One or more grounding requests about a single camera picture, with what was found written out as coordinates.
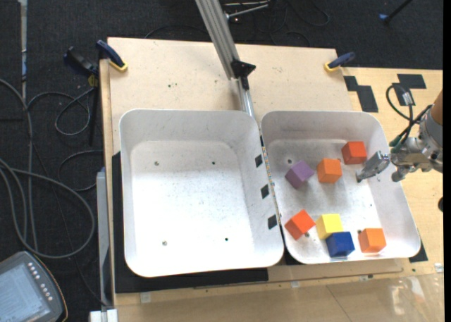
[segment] white tray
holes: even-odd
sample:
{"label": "white tray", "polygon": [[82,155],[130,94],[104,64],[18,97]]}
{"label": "white tray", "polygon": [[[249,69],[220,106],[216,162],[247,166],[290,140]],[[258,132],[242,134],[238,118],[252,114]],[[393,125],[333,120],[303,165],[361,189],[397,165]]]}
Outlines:
{"label": "white tray", "polygon": [[[388,153],[381,124],[370,114],[354,111],[272,111],[261,120],[285,245],[303,264],[335,261],[402,258],[414,256],[421,241],[402,186],[391,180],[394,166],[377,177],[357,182],[355,173],[363,164],[345,165],[335,184],[320,183],[316,166],[322,158],[341,159],[346,142],[361,140],[368,156]],[[285,174],[293,163],[306,161],[315,170],[298,190]],[[344,231],[351,232],[355,250],[346,259],[332,259],[316,227],[295,240],[283,227],[301,209],[316,221],[321,214],[340,214]],[[358,232],[382,227],[387,246],[379,254],[362,254]]]}
{"label": "white tray", "polygon": [[279,262],[283,239],[253,118],[135,109],[121,118],[119,134],[125,261],[134,273]]}

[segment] yellow block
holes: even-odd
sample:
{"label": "yellow block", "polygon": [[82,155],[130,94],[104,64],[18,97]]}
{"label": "yellow block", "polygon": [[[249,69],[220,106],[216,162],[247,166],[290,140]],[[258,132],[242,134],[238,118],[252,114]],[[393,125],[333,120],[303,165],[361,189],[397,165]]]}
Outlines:
{"label": "yellow block", "polygon": [[316,221],[316,230],[320,240],[324,240],[335,232],[343,232],[340,214],[321,214]]}

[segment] black floor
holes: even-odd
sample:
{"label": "black floor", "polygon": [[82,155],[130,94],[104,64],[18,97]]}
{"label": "black floor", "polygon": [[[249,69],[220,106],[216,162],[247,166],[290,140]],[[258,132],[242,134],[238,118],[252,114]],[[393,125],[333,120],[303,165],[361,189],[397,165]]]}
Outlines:
{"label": "black floor", "polygon": [[[389,14],[403,1],[276,0],[268,10],[243,15],[230,29],[237,43],[334,48],[339,55],[353,51],[356,58],[349,66],[443,69],[443,0],[413,0],[390,24],[382,23],[379,13]],[[21,92],[20,5],[17,0],[0,0],[0,8],[0,78]],[[53,93],[39,97],[30,106],[37,150],[33,171],[48,173],[79,190],[95,182],[103,166],[101,154],[76,156],[63,164],[59,174],[58,170],[74,154],[101,150],[101,128],[96,129],[94,143],[89,145],[89,128],[83,130],[87,112],[80,105],[61,116],[60,131],[55,128],[58,114],[71,100],[68,96],[89,90],[86,78],[74,75],[64,65],[68,47],[74,46],[95,61],[95,42],[107,37],[209,40],[194,0],[28,0],[27,36],[27,103],[41,93]],[[86,97],[80,101],[87,105]],[[92,94],[89,101],[92,105]],[[20,101],[0,85],[0,158],[14,168],[26,169],[29,142]],[[27,179],[21,177],[21,181],[26,186]],[[73,248],[78,248],[89,230],[89,216],[79,201],[60,189],[56,198],[45,182],[34,180],[32,186],[39,251],[70,251],[61,214]],[[14,188],[18,197],[19,191]],[[95,189],[81,191],[80,195],[96,212]],[[23,210],[19,198],[16,208]],[[0,260],[22,249],[0,178]],[[97,254],[94,236],[76,261],[87,284],[99,295]],[[83,283],[74,258],[43,260],[61,284],[69,321],[86,321],[89,311],[101,308]]]}

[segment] block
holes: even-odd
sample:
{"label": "block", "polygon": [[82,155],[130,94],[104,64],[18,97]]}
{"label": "block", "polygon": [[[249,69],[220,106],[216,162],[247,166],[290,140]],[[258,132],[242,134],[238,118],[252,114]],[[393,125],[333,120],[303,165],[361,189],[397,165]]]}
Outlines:
{"label": "block", "polygon": [[332,233],[326,239],[326,244],[329,256],[333,258],[346,257],[355,250],[350,232]]}
{"label": "block", "polygon": [[288,182],[295,188],[298,189],[302,183],[309,179],[315,171],[309,167],[304,161],[298,161],[290,170],[285,174]]}
{"label": "block", "polygon": [[341,153],[345,164],[361,164],[366,161],[365,144],[360,141],[346,143]]}
{"label": "block", "polygon": [[340,159],[323,158],[316,166],[321,183],[335,183],[342,176]]}
{"label": "block", "polygon": [[359,243],[363,253],[378,253],[387,245],[382,228],[365,228],[359,233]]}
{"label": "block", "polygon": [[298,214],[295,214],[286,224],[285,228],[290,232],[295,240],[298,240],[301,235],[307,233],[307,231],[315,226],[315,221],[307,213],[305,209],[302,209]]}
{"label": "block", "polygon": [[343,231],[340,214],[336,213],[322,214],[321,217],[319,217],[315,223],[316,230],[318,231],[318,236],[320,240],[326,239],[332,233]]}

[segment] bin containing colored blocks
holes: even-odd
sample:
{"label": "bin containing colored blocks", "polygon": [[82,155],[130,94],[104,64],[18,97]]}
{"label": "bin containing colored blocks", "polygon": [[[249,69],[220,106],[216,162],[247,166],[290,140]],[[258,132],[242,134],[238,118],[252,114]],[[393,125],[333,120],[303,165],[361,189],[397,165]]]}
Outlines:
{"label": "bin containing colored blocks", "polygon": [[[390,153],[374,116],[272,111],[261,119],[261,133],[285,246],[295,260],[325,264],[418,253],[418,230],[391,172],[360,183],[356,179],[370,156]],[[302,210],[314,221],[310,229],[297,224]],[[377,228],[385,244],[376,238]]]}

